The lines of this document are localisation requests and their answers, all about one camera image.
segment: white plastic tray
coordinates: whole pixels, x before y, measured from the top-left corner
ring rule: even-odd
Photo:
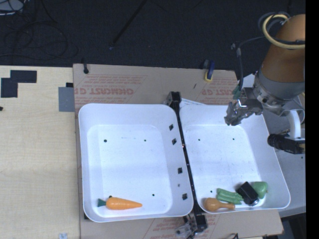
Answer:
[[[173,109],[87,104],[79,111],[79,128],[83,207],[89,219],[111,222],[190,213],[193,197]],[[99,198],[110,195],[143,206],[122,211],[97,207]]]
[[[235,192],[246,181],[266,181],[268,193],[257,205],[250,207],[242,202],[235,210],[217,212],[287,207],[290,194],[275,150],[267,144],[264,117],[252,115],[237,126],[228,126],[226,110],[227,106],[213,105],[187,105],[180,110],[199,205],[205,210],[203,201],[215,198],[217,188]]]

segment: orange carrot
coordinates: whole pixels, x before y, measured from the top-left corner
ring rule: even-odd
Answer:
[[[106,207],[112,210],[126,210],[141,207],[142,204],[118,197],[110,197],[106,203]]]

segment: black object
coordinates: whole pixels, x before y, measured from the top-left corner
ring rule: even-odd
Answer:
[[[112,50],[115,46],[115,43],[120,39],[121,35],[125,32],[125,30],[129,27],[129,25],[132,23],[134,18],[137,16],[137,14],[140,12],[140,10],[143,8],[143,6],[146,4],[148,0],[143,0],[140,4],[140,6],[137,8],[137,10],[133,13],[133,15],[130,17],[130,19],[126,22],[124,27],[121,29],[121,31],[118,33],[118,35],[112,40],[110,43],[109,49]]]
[[[239,239],[238,238],[238,233],[236,233],[235,236],[232,239]]]
[[[167,102],[167,105],[169,107],[171,107],[176,113],[179,134],[180,134],[181,143],[183,146],[185,161],[187,164],[187,171],[188,171],[188,176],[189,176],[190,187],[191,187],[191,191],[192,191],[192,195],[193,195],[193,199],[194,199],[193,212],[194,212],[196,226],[197,226],[196,232],[200,233],[200,232],[203,232],[208,227],[208,225],[207,225],[207,221],[206,221],[206,216],[202,213],[202,209],[199,206],[198,201],[197,201],[197,196],[196,196],[195,187],[194,187],[194,180],[193,180],[190,165],[189,165],[189,159],[188,159],[188,154],[187,154],[187,150],[186,150],[183,129],[181,126],[181,120],[180,120],[180,116],[179,116],[179,109],[180,109],[179,103],[181,102],[180,92],[170,92],[167,99],[166,99],[166,102]]]
[[[17,98],[18,83],[12,82],[11,78],[1,78],[1,97],[2,98]]]
[[[11,70],[10,78],[17,83],[36,83],[36,71]]]
[[[83,64],[83,67],[84,67],[83,73],[88,74],[88,73],[89,73],[89,69],[88,69],[88,67],[87,67],[85,58],[82,58],[82,59],[81,59],[81,64]]]
[[[243,197],[244,202],[247,205],[254,206],[259,202],[257,192],[247,181],[241,185],[236,192]]]
[[[67,82],[67,83],[65,83],[65,87],[73,88],[73,83],[72,82]]]
[[[292,154],[303,154],[304,149],[300,147],[300,144],[305,143],[304,139],[293,140],[287,138],[288,134],[270,134],[267,139],[267,143],[276,149],[283,150]]]

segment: cardboard surface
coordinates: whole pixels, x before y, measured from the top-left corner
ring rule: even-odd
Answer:
[[[79,109],[88,103],[162,104],[170,91],[187,100],[227,105],[237,85],[233,71],[214,70],[213,80],[204,80],[205,70],[151,68],[112,65],[73,65],[75,121],[77,137],[80,230],[82,239],[160,239],[178,238],[174,229],[183,224],[182,217],[95,223],[85,219],[82,203],[81,151],[78,130]],[[239,212],[207,216],[208,229],[196,238],[240,238],[283,233],[277,210]]]

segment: black cable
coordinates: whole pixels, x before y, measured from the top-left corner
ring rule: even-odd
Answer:
[[[1,10],[1,9],[0,9],[0,14],[11,15],[11,14],[13,14],[13,13],[16,13],[16,12],[19,12],[19,11],[22,10],[22,8],[20,8],[19,10],[14,9],[13,6],[11,5],[11,0],[3,0],[2,2],[0,2],[0,4],[1,4],[1,3],[5,3],[5,2],[8,2],[8,5],[9,5],[9,7],[11,8],[11,10],[10,10],[10,11],[7,11],[7,10]]]
[[[263,33],[263,30],[262,30],[262,24],[263,22],[265,21],[266,18],[268,18],[269,16],[272,16],[268,23],[267,23],[267,26],[266,26],[266,30],[267,32],[269,33],[271,27],[275,24],[275,23],[282,23],[283,22],[283,19],[277,19],[277,18],[274,18],[274,16],[278,15],[278,14],[282,14],[284,16],[286,16],[288,19],[291,18],[290,14],[289,13],[286,13],[284,11],[279,11],[279,12],[270,12],[270,13],[267,13],[267,14],[264,14],[263,16],[261,16],[258,20],[258,29]],[[278,39],[278,38],[275,38],[275,37],[272,37],[274,40],[276,40],[277,42],[280,42],[282,44],[287,44],[287,45],[303,45],[306,43],[306,41],[304,40],[296,40],[296,41],[286,41],[286,40],[282,40],[282,39]]]
[[[238,82],[238,90],[241,91],[242,87],[243,87],[243,82],[244,82],[244,67],[243,67],[243,62],[242,62],[242,58],[241,58],[241,47],[246,44],[246,43],[249,43],[249,42],[252,42],[252,41],[258,41],[258,40],[262,40],[262,39],[265,39],[264,36],[258,36],[258,37],[254,37],[254,38],[250,38],[248,40],[244,40],[242,42],[239,43],[237,49],[236,49],[236,54],[237,54],[237,58],[238,58],[238,61],[239,61],[239,82]],[[236,44],[233,43],[231,45],[231,49],[234,49],[236,48]]]
[[[232,239],[238,239],[238,233],[236,233]]]
[[[43,7],[46,15],[50,18],[50,20],[37,20],[38,12],[41,6]],[[43,0],[28,0],[28,1],[25,0],[23,3],[22,12],[17,11],[15,14],[11,15],[10,17],[5,15],[4,19],[6,20],[7,18],[10,18],[11,22],[6,22],[5,25],[8,28],[10,28],[11,31],[4,35],[3,42],[5,46],[12,49],[12,51],[8,53],[0,54],[0,57],[11,56],[11,64],[13,64],[13,59],[15,56],[34,59],[34,60],[52,60],[56,58],[63,58],[63,59],[72,58],[76,56],[79,52],[78,47],[74,43],[68,41],[64,32],[56,26],[58,22],[55,21],[53,17],[50,15]],[[44,44],[39,43],[35,38],[35,35],[38,34],[36,31],[36,27],[42,27],[42,26],[54,28],[54,30],[57,32],[57,36],[59,36],[59,38],[62,38],[62,39],[49,40],[48,42]],[[48,52],[45,50],[46,48],[50,46],[61,45],[61,44],[63,44],[63,48],[62,50],[59,50],[57,54],[54,54],[52,52]],[[70,44],[75,48],[75,50],[73,50],[71,55],[64,56],[64,54],[70,48]],[[24,54],[16,53],[17,50],[22,51],[23,49],[31,49],[31,50],[39,49],[41,52],[43,52],[46,55],[46,58],[27,56]]]
[[[292,9],[293,9],[293,0],[288,0],[287,13],[291,14]]]
[[[190,11],[194,10],[196,7],[198,7],[203,1],[204,1],[204,0],[199,0],[199,2],[196,3],[196,5],[194,5],[192,8],[190,8],[190,9],[184,11],[184,12],[181,12],[181,13],[173,13],[173,12],[170,12],[170,11],[166,10],[163,6],[161,6],[160,4],[158,4],[157,2],[155,2],[154,0],[150,0],[150,2],[152,2],[153,4],[155,4],[156,6],[158,6],[159,8],[161,8],[162,10],[164,10],[165,12],[170,13],[170,14],[173,14],[173,15],[183,15],[183,14],[185,14],[185,13],[187,13],[187,12],[190,12]]]

